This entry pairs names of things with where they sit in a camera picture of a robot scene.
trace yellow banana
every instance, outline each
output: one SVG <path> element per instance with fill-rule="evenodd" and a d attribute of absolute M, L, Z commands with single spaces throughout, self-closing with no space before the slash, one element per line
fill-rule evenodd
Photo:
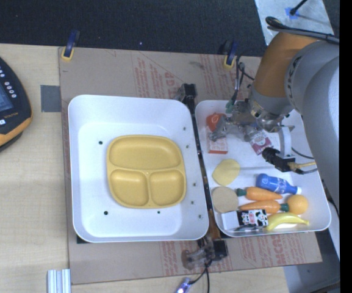
<path fill-rule="evenodd" d="M 268 231 L 275 229 L 281 223 L 304 223 L 308 225 L 310 222 L 306 219 L 300 218 L 292 212 L 278 212 L 268 216 Z"/>

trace toy bottle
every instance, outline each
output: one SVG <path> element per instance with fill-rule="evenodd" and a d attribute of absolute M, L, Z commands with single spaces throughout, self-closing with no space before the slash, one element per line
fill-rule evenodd
<path fill-rule="evenodd" d="M 266 173 L 261 173 L 257 176 L 256 187 L 267 189 L 278 194 L 300 194 L 300 187 L 292 186 L 287 180 L 279 177 L 268 176 Z"/>

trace clamp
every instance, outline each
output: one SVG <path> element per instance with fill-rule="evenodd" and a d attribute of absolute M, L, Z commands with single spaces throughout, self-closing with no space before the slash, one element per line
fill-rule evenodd
<path fill-rule="evenodd" d="M 62 54 L 60 55 L 60 57 L 63 60 L 71 61 L 74 54 L 74 47 L 78 42 L 78 38 L 79 38 L 79 31 L 77 31 L 76 29 L 73 29 L 70 32 L 70 36 L 68 37 L 67 45 L 63 47 Z"/>
<path fill-rule="evenodd" d="M 234 67 L 235 57 L 236 57 L 235 52 L 237 51 L 237 47 L 238 47 L 238 42 L 233 40 L 233 42 L 229 46 L 229 50 L 227 51 L 227 49 L 225 49 L 225 51 L 227 52 L 227 55 L 224 57 L 223 67 L 226 70 L 231 70 Z"/>

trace yellow divided plate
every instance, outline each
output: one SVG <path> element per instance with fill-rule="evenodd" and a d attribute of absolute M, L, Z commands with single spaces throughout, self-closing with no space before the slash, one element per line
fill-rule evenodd
<path fill-rule="evenodd" d="M 185 197 L 185 165 L 179 147 L 169 138 L 128 135 L 107 149 L 110 192 L 129 208 L 164 208 Z"/>

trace round bread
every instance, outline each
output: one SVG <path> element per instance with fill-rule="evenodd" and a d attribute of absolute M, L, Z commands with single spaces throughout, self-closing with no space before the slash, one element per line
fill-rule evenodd
<path fill-rule="evenodd" d="M 228 187 L 216 187 L 211 192 L 212 205 L 217 212 L 231 212 L 238 208 L 238 196 Z"/>

